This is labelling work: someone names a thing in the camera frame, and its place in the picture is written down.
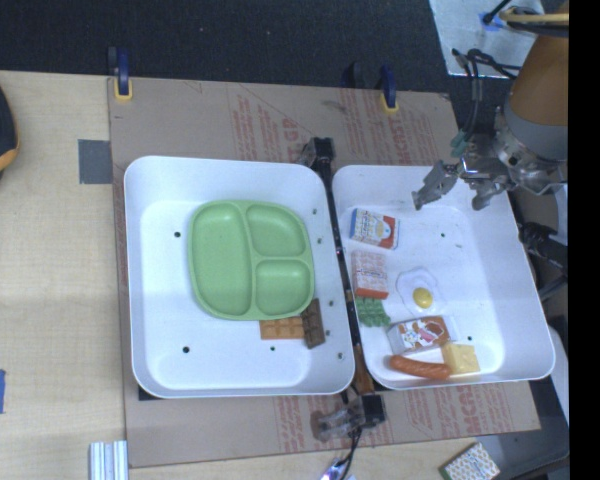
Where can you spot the green grapes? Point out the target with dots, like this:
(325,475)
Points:
(373,313)

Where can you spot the yellow cheese wedge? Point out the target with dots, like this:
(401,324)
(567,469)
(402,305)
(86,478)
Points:
(461,359)

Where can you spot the orange and white carton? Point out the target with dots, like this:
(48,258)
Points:
(369,274)

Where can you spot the brown chocolate bar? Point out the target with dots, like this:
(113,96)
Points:
(314,325)

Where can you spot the white plastic tray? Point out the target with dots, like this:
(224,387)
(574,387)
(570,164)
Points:
(165,278)
(480,278)

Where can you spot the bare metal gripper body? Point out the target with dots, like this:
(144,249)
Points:
(515,165)

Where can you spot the orange sausage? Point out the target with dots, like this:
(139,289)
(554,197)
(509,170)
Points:
(420,368)

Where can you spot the orange patterned green-edged packet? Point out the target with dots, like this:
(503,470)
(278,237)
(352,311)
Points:
(470,464)

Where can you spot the brown and white picture carton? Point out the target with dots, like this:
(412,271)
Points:
(417,335)

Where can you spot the thin black rod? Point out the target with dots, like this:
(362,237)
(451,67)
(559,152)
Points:
(336,228)

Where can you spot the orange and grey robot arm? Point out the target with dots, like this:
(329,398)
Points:
(542,88)

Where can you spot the blue and red carton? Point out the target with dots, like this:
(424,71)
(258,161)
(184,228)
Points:
(374,228)

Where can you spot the brown cardboard board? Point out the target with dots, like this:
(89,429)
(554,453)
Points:
(190,118)

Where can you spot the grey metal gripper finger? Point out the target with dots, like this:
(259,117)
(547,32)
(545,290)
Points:
(436,182)
(486,193)

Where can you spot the black cylinder on white bracket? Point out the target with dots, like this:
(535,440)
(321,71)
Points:
(540,240)

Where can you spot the orange waffle biscuit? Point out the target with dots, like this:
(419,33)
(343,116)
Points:
(280,329)

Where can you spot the white and yellow fried egg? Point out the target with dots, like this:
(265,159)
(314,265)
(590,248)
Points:
(420,293)

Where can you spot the green divided plate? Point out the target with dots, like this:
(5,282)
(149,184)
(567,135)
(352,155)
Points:
(220,258)

